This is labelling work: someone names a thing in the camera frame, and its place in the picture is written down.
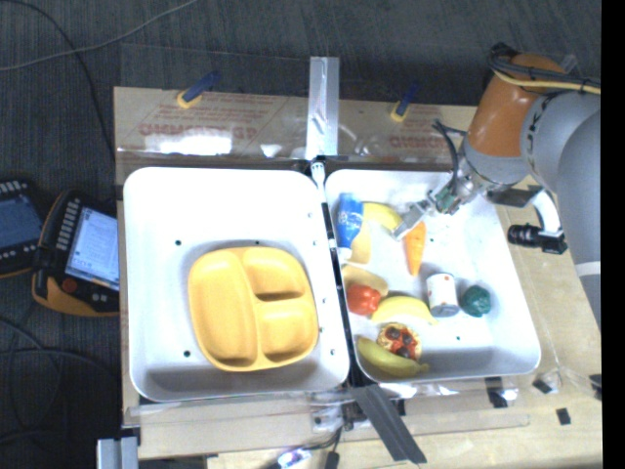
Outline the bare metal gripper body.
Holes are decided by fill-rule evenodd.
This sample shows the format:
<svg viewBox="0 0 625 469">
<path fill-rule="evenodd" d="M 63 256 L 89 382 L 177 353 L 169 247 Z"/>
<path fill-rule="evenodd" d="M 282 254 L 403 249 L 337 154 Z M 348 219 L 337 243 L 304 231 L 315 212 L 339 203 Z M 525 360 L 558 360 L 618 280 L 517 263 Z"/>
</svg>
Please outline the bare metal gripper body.
<svg viewBox="0 0 625 469">
<path fill-rule="evenodd" d="M 440 214 L 454 215 L 462 205 L 483 195 L 486 180 L 476 173 L 452 175 L 441 186 L 428 191 L 428 199 Z"/>
</svg>

